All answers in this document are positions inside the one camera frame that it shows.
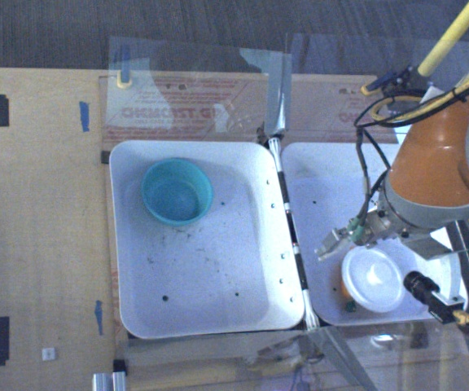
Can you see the small orange object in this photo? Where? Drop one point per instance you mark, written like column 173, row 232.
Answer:
column 345, row 289

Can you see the teal bowl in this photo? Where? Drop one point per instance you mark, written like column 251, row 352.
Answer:
column 176, row 194

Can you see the brown cardboard board red print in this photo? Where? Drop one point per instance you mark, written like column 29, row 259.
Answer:
column 202, row 108

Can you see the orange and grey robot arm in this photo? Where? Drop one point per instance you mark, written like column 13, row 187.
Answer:
column 434, row 169

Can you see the black cylinder on white bracket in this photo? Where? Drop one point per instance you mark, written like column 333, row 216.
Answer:
column 426, row 291

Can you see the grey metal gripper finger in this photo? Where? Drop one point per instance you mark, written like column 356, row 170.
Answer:
column 340, row 233
column 332, row 249

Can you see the white round plastic container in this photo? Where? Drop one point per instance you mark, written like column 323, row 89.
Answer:
column 375, row 281

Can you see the small green object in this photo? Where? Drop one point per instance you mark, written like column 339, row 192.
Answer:
column 350, row 306

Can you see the white plastic tray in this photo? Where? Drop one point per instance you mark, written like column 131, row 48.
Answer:
column 202, row 267
column 324, row 202

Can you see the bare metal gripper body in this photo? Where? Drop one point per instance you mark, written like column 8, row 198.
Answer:
column 381, row 226

